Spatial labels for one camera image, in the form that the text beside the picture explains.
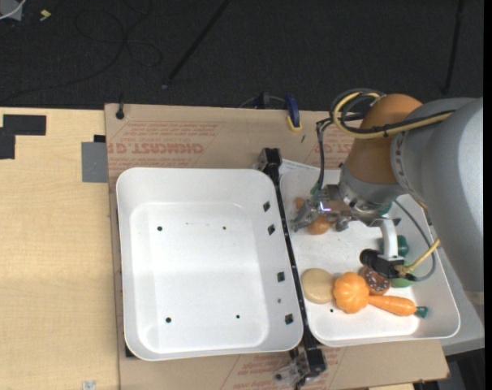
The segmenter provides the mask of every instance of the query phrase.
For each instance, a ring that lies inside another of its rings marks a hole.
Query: white tray
[[[133,168],[118,179],[124,333],[156,361],[286,351],[303,334],[270,178]]]
[[[325,184],[337,184],[339,175],[339,171],[326,171]],[[318,171],[314,170],[290,171],[283,176],[281,190],[288,221],[296,217],[295,199],[309,198],[309,191],[317,178]],[[425,215],[417,203],[408,195],[403,195],[399,201],[429,235]],[[428,248],[425,240],[398,206],[393,205],[388,215],[401,218],[396,231],[408,241],[410,251],[407,260],[415,261]],[[343,232],[331,228],[322,235],[312,235],[306,228],[293,232],[290,227],[290,235],[300,274],[309,268],[319,267],[333,276],[339,276],[345,271],[358,272],[361,269],[360,252],[363,249],[381,249],[382,239],[379,228],[368,228],[359,221],[349,223],[349,228]],[[333,347],[453,336],[460,327],[459,311],[442,264],[436,258],[435,272],[427,280],[408,288],[391,288],[387,293],[408,297],[418,306],[427,306],[429,312],[425,318],[414,315],[399,317],[371,305],[356,314],[346,314],[334,302],[318,305],[305,300],[311,332],[324,345]],[[429,258],[414,274],[425,275],[430,267]]]

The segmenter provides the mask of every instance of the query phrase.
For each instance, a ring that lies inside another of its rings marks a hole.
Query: robotic arm
[[[348,127],[348,113],[341,107],[349,109],[357,98],[368,96],[376,102],[360,128]],[[403,94],[357,91],[344,99],[330,120],[356,139],[339,184],[322,188],[319,180],[314,203],[320,206],[304,204],[294,227],[309,224],[323,212],[322,196],[348,206],[349,212],[336,219],[338,231],[359,219],[385,233],[393,222],[382,215],[399,195],[408,193],[427,210],[464,289],[483,293],[483,98],[421,104]],[[402,259],[365,250],[360,260],[386,277],[406,277]]]

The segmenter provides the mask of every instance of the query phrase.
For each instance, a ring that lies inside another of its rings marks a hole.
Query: black pole
[[[448,64],[447,78],[445,80],[444,86],[441,88],[441,92],[445,94],[450,90],[451,78],[454,73],[455,56],[457,53],[457,44],[459,43],[460,22],[463,17],[463,11],[464,0],[459,0],[459,4],[457,5],[457,15],[455,17],[454,37],[451,43],[450,63]]]
[[[221,16],[221,14],[224,12],[224,10],[227,8],[228,4],[230,4],[231,0],[224,0],[221,4],[221,6],[217,9],[215,14],[212,16],[212,19],[208,22],[208,24],[205,26],[203,31],[199,34],[197,39],[192,43],[192,46],[188,48],[187,52],[181,60],[178,62],[178,64],[175,66],[175,68],[172,70],[172,72],[169,74],[169,76],[163,81],[162,84],[162,89],[168,89],[172,81],[174,80],[175,76],[178,74],[179,70],[183,67],[183,65],[188,61],[190,56],[194,53],[194,51],[197,49],[199,44],[205,39],[205,36],[208,34],[210,29],[214,26],[214,24],[217,22],[218,18]]]

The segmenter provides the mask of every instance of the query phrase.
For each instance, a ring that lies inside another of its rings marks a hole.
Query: blue clamp
[[[286,102],[287,112],[289,116],[287,117],[287,123],[289,124],[289,128],[292,132],[299,132],[302,130],[302,123],[300,122],[300,114],[298,111],[298,106],[296,105],[296,101],[292,95],[286,94],[284,97]]]

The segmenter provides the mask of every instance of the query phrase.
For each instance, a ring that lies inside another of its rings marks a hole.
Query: cardboard sheet
[[[279,148],[284,159],[319,166],[315,123],[327,112],[301,111],[303,129],[293,132],[284,110],[194,106],[107,104],[106,141],[114,255],[114,290],[121,389],[282,390],[274,371],[289,363],[288,353],[199,357],[146,362],[128,357],[123,337],[121,260],[114,192],[119,175],[131,167],[249,168],[263,148]],[[352,140],[334,126],[325,139],[326,168],[338,168]],[[328,369],[306,384],[309,390],[366,388],[446,378],[449,370],[437,340],[324,349]]]

